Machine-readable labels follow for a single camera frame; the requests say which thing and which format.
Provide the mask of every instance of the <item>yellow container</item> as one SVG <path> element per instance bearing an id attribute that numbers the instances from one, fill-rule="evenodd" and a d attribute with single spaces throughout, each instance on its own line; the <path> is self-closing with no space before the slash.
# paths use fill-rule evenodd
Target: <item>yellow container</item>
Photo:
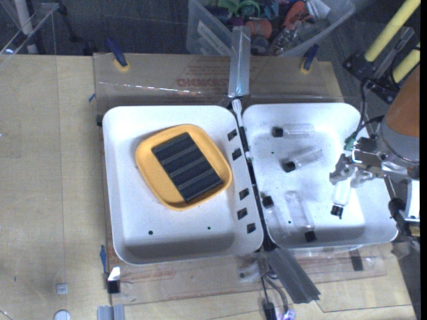
<path id="1" fill-rule="evenodd" d="M 169 178 L 169 175 L 153 154 L 154 147 L 184 133 L 189 134 L 212 166 L 213 170 L 223 181 L 220 186 L 200 195 L 189 203 L 185 202 L 178 189 Z M 232 182 L 232 170 L 226 158 L 222 155 L 209 135 L 202 128 L 195 125 L 178 125 L 168 128 L 142 141 L 135 152 L 135 160 L 139 172 L 153 194 L 163 205 L 176 211 L 183 211 L 195 207 L 213 198 L 218 193 L 227 189 Z"/>

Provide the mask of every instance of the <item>wooden surface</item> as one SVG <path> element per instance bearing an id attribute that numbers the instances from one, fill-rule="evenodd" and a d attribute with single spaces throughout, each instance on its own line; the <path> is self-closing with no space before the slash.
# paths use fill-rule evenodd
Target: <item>wooden surface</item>
<path id="1" fill-rule="evenodd" d="M 336 93 L 332 66 L 320 70 Z M 99 258 L 106 224 L 92 58 L 17 56 L 0 72 L 0 87 L 0 130 L 8 134 L 0 137 L 0 320 L 52 319 L 59 309 L 95 320 L 111 300 Z M 386 273 L 318 283 L 320 301 L 292 305 L 298 319 L 415 319 L 390 249 L 378 247 Z M 68 294 L 57 295 L 63 282 Z M 262 297 L 142 303 L 126 306 L 125 318 L 261 320 Z"/>

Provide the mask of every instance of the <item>wooden table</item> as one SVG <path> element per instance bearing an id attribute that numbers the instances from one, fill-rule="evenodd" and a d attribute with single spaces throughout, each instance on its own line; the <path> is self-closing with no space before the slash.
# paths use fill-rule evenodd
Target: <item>wooden table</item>
<path id="1" fill-rule="evenodd" d="M 319 66 L 339 94 L 332 66 Z M 52 319 L 59 309 L 90 320 L 111 304 L 99 258 L 107 229 L 94 93 L 91 57 L 21 55 L 0 71 L 0 320 Z M 384 274 L 317 283 L 320 301 L 291 306 L 298 319 L 415 319 L 391 248 L 375 248 Z M 262 297 L 127 305 L 125 318 L 264 319 Z"/>

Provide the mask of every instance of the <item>yellow pole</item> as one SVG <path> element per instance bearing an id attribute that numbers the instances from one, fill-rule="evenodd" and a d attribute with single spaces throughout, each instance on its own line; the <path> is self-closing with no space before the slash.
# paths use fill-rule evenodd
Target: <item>yellow pole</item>
<path id="1" fill-rule="evenodd" d="M 399 83 L 411 71 L 415 65 L 420 62 L 421 54 L 419 50 L 409 52 L 400 64 L 393 70 L 393 78 L 396 83 Z"/>
<path id="2" fill-rule="evenodd" d="M 405 24 L 409 17 L 415 12 L 421 0 L 406 0 L 399 8 L 387 26 L 382 30 L 380 35 L 375 39 L 373 44 L 365 52 L 365 59 L 369 62 L 375 61 L 378 55 L 384 50 L 387 44 L 392 40 L 394 35 Z"/>

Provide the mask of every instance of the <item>white tray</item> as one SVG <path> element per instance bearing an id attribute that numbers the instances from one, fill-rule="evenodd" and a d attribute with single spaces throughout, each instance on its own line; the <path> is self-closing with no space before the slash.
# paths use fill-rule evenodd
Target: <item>white tray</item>
<path id="1" fill-rule="evenodd" d="M 345 103 L 297 103 L 253 105 L 245 110 L 243 122 L 250 146 L 253 166 L 261 196 L 269 195 L 280 208 L 282 228 L 266 223 L 270 237 L 280 247 L 324 247 L 384 243 L 396 234 L 396 223 L 390 219 L 390 200 L 383 180 L 365 182 L 353 189 L 344 207 L 342 219 L 330 214 L 333 185 L 329 173 L 344 152 L 344 141 L 355 130 L 359 112 Z M 272 127 L 311 123 L 315 134 L 305 138 L 272 137 Z M 365 130 L 360 133 L 367 137 Z M 321 149 L 324 159 L 304 169 L 286 173 L 280 161 L 309 148 Z M 286 191 L 298 191 L 307 203 L 315 223 L 316 241 L 307 242 L 298 229 L 285 200 Z"/>
<path id="2" fill-rule="evenodd" d="M 135 163 L 137 146 L 154 133 L 190 123 L 201 127 L 224 154 L 232 184 L 219 195 L 185 211 L 163 206 L 145 184 Z M 245 255 L 264 238 L 248 166 L 234 116 L 222 107 L 116 107 L 103 118 L 107 186 L 113 244 L 131 264 L 217 255 Z M 232 159 L 240 149 L 242 156 Z M 239 192 L 250 194 L 240 200 Z M 247 215 L 238 219 L 238 211 Z"/>
<path id="3" fill-rule="evenodd" d="M 278 246 L 364 245 L 387 242 L 397 234 L 381 179 L 353 191 L 342 219 L 330 214 L 333 186 L 329 173 L 359 116 L 356 109 L 344 103 L 253 105 L 245 110 L 243 122 L 260 195 L 273 198 L 284 220 L 281 229 L 274 229 L 266 215 L 269 236 Z M 174 211 L 163 206 L 145 184 L 134 155 L 144 139 L 184 123 L 201 127 L 212 138 L 230 164 L 233 182 L 198 207 Z M 316 134 L 298 141 L 272 137 L 272 127 L 286 123 L 311 123 Z M 116 107 L 105 114 L 103 136 L 113 244 L 122 260 L 139 265 L 245 255 L 260 248 L 264 234 L 244 150 L 239 136 L 228 140 L 228 133 L 237 129 L 233 113 L 218 106 Z M 306 147 L 322 148 L 325 159 L 285 173 L 280 160 Z M 233 160 L 236 149 L 242 156 Z M 239 192 L 244 189 L 250 194 L 240 200 Z M 307 201 L 316 225 L 316 241 L 308 243 L 292 223 L 284 200 L 288 190 L 299 191 Z M 238 211 L 242 209 L 247 215 L 239 219 Z"/>

